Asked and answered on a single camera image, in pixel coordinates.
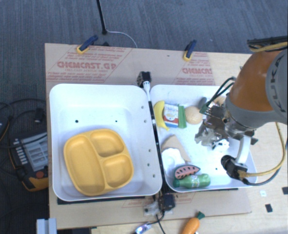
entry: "toy bottle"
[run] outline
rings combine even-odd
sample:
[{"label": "toy bottle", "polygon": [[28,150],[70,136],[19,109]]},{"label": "toy bottle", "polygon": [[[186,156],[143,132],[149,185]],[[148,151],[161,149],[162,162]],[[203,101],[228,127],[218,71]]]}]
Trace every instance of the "toy bottle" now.
[{"label": "toy bottle", "polygon": [[186,188],[198,188],[198,187],[205,187],[210,185],[211,179],[208,174],[201,174],[201,175],[189,175],[184,177],[183,179],[175,179],[173,181],[173,186],[176,187],[186,187]]}]

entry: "metal rod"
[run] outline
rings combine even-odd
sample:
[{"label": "metal rod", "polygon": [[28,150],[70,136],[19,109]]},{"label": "metal rod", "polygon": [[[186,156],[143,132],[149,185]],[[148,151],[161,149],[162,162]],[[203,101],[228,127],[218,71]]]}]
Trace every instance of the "metal rod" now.
[{"label": "metal rod", "polygon": [[102,34],[105,35],[107,34],[107,29],[105,27],[105,21],[104,21],[104,17],[103,17],[103,13],[101,11],[101,6],[100,6],[100,1],[96,0],[97,2],[97,7],[98,7],[98,11],[99,11],[99,16],[100,16],[100,22],[101,22],[101,27],[102,27]]}]

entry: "yellow divided plate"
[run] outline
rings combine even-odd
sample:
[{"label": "yellow divided plate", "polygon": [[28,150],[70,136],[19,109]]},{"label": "yellow divided plate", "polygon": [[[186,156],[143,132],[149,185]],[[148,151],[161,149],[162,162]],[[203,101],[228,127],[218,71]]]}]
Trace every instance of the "yellow divided plate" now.
[{"label": "yellow divided plate", "polygon": [[110,129],[92,130],[71,137],[64,146],[64,157],[75,188],[87,196],[121,188],[134,174],[123,139]]}]

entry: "black wire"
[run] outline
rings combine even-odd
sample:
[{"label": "black wire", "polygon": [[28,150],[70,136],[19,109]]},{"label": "black wire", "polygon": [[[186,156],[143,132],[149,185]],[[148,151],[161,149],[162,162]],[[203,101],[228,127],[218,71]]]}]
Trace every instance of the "black wire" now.
[{"label": "black wire", "polygon": [[17,99],[17,100],[14,100],[14,101],[11,101],[10,103],[6,103],[6,102],[0,102],[0,104],[6,104],[6,106],[10,106],[11,108],[13,108],[11,105],[14,104],[14,103],[17,103],[17,102],[21,102],[21,101],[24,101],[24,100],[35,100],[35,101],[41,101],[41,102],[46,102],[46,100],[44,99],[39,99],[39,98],[23,98],[23,99]]},{"label": "black wire", "polygon": [[10,128],[14,125],[14,122],[15,122],[19,117],[21,117],[21,116],[24,115],[24,114],[31,113],[31,112],[34,113],[35,110],[27,110],[27,111],[24,111],[24,112],[20,113],[19,115],[17,115],[15,118],[13,118],[12,121],[11,121],[11,125],[10,125],[10,127],[8,128],[8,133],[10,133]]},{"label": "black wire", "polygon": [[3,107],[0,108],[0,111],[1,111],[3,108],[8,107],[8,108],[10,109],[11,113],[12,113],[9,117],[14,117],[14,109],[13,109],[13,107],[12,107],[9,103],[0,102],[0,104],[4,104],[4,105],[5,105],[5,106],[3,106]]},{"label": "black wire", "polygon": [[10,173],[8,171],[6,171],[2,166],[4,165],[4,163],[9,159],[9,155],[7,155],[1,162],[0,162],[0,171],[3,172],[6,175],[9,175],[11,177],[17,178],[17,175],[15,173]]},{"label": "black wire", "polygon": [[165,234],[165,232],[164,232],[164,230],[163,230],[163,228],[162,228],[162,226],[161,226],[161,223],[160,223],[161,219],[158,218],[158,215],[157,215],[157,214],[156,214],[155,217],[157,218],[157,221],[158,221],[158,224],[159,224],[159,226],[160,226],[160,229],[162,230],[162,233]]},{"label": "black wire", "polygon": [[[1,186],[2,186],[2,189],[3,189],[4,193],[5,193],[6,199],[7,199],[7,201],[8,201],[9,208],[12,209],[12,204],[11,204],[10,196],[9,196],[8,191],[7,191],[7,189],[6,189],[3,181],[2,181],[1,179],[0,179],[0,184],[1,184]],[[12,216],[11,216],[11,214],[10,214],[10,216],[9,216],[9,221],[8,221],[8,223],[7,223],[7,228],[6,228],[6,232],[5,232],[5,233],[8,232],[9,225],[10,225],[10,223],[11,223],[11,218],[12,218]]]},{"label": "black wire", "polygon": [[23,208],[23,207],[27,207],[27,206],[34,206],[34,205],[43,205],[43,206],[47,206],[46,204],[41,204],[41,203],[33,203],[33,204],[25,204],[25,205],[21,205],[21,206],[15,207],[15,208],[13,208],[13,209],[7,211],[6,213],[4,213],[2,216],[0,216],[0,220],[1,220],[2,218],[4,218],[6,215],[11,214],[13,211],[16,211],[16,210],[18,210],[18,209],[20,209],[20,208]]},{"label": "black wire", "polygon": [[148,223],[147,225],[152,225],[152,224],[156,224],[156,223],[158,223],[159,221],[161,221],[161,220],[164,218],[164,215],[165,215],[165,212],[162,211],[162,216],[161,216],[160,219],[159,219],[159,218],[157,217],[157,215],[156,215],[157,221],[155,221],[155,222],[151,222],[151,223]]},{"label": "black wire", "polygon": [[212,101],[214,101],[216,98],[218,98],[221,94],[223,94],[228,88],[230,88],[234,84],[234,82],[232,82],[222,92],[220,92],[221,89],[225,86],[225,84],[227,82],[229,82],[230,80],[236,80],[236,78],[235,77],[230,77],[226,81],[224,81],[223,84],[219,87],[219,89],[212,96],[212,98],[206,103],[206,106],[209,106]]}]

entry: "gray floor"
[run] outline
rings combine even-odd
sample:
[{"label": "gray floor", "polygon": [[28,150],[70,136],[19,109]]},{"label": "gray floor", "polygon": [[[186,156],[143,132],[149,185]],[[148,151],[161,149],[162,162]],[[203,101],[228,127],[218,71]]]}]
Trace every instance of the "gray floor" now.
[{"label": "gray floor", "polygon": [[[100,0],[109,31],[131,36],[138,48],[250,53],[247,40],[288,35],[288,0]],[[0,102],[45,99],[45,43],[135,47],[123,34],[102,35],[96,0],[0,0]],[[15,114],[42,102],[15,104]],[[1,113],[8,115],[8,110]],[[13,131],[34,126],[22,121]],[[0,234],[36,233],[48,217],[47,190],[30,193],[0,149]]]}]

